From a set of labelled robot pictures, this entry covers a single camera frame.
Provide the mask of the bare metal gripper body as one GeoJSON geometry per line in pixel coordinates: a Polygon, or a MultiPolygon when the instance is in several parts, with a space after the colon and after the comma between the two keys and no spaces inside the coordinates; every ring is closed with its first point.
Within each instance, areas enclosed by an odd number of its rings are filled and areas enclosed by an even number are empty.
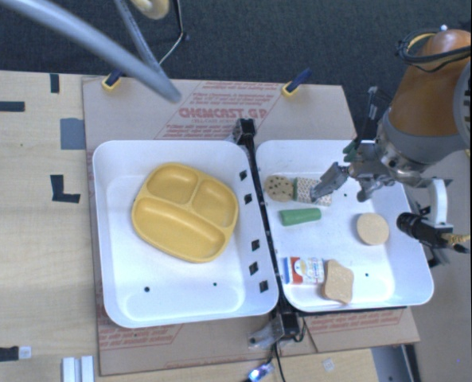
{"type": "Polygon", "coordinates": [[[379,189],[396,183],[413,188],[428,186],[432,179],[423,177],[427,165],[401,154],[387,139],[352,141],[347,146],[349,176],[364,189],[379,189]]]}

